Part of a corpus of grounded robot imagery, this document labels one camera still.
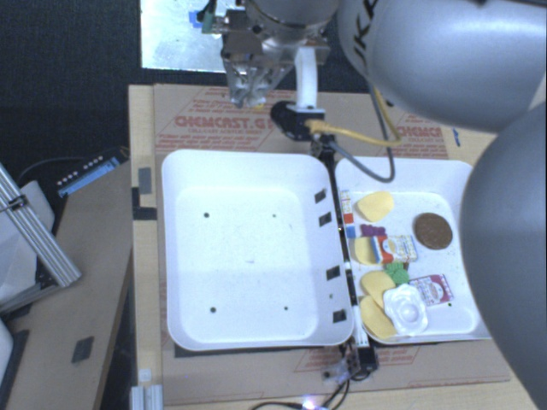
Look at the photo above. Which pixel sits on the thin black and white rod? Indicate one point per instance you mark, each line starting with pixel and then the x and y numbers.
pixel 342 229

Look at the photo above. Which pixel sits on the green broccoli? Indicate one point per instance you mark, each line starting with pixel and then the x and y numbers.
pixel 397 272

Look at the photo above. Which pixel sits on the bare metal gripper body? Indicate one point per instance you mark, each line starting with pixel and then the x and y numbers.
pixel 273 47

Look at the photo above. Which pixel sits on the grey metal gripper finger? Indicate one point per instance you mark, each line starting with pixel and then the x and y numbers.
pixel 262 87
pixel 239 88

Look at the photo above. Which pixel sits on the maroon and white carton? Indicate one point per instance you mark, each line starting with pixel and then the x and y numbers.
pixel 433 291

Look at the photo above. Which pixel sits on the purple grapes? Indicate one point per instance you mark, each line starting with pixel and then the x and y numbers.
pixel 372 230

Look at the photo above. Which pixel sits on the yellow potato chip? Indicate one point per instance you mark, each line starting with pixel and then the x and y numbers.
pixel 362 251
pixel 374 319
pixel 376 206
pixel 376 283

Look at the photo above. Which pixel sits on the orange and white carton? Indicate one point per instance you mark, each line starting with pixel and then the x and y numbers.
pixel 395 248

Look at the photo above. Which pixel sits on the white fried egg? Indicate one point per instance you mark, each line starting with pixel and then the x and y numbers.
pixel 406 310

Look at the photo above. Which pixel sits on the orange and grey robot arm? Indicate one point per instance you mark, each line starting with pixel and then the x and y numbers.
pixel 444 49

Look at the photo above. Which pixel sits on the white red blue carton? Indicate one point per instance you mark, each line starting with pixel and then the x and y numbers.
pixel 348 212

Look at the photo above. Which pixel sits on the white plastic tray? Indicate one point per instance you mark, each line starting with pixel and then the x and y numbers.
pixel 248 250
pixel 431 186

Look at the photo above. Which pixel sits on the black cylinder on white bracket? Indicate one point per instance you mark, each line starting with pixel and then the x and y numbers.
pixel 305 79

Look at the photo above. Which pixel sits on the brown round biscuit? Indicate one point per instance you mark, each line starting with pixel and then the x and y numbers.
pixel 432 231

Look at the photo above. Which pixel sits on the brown cardboard board red print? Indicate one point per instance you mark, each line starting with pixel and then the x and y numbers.
pixel 213 118

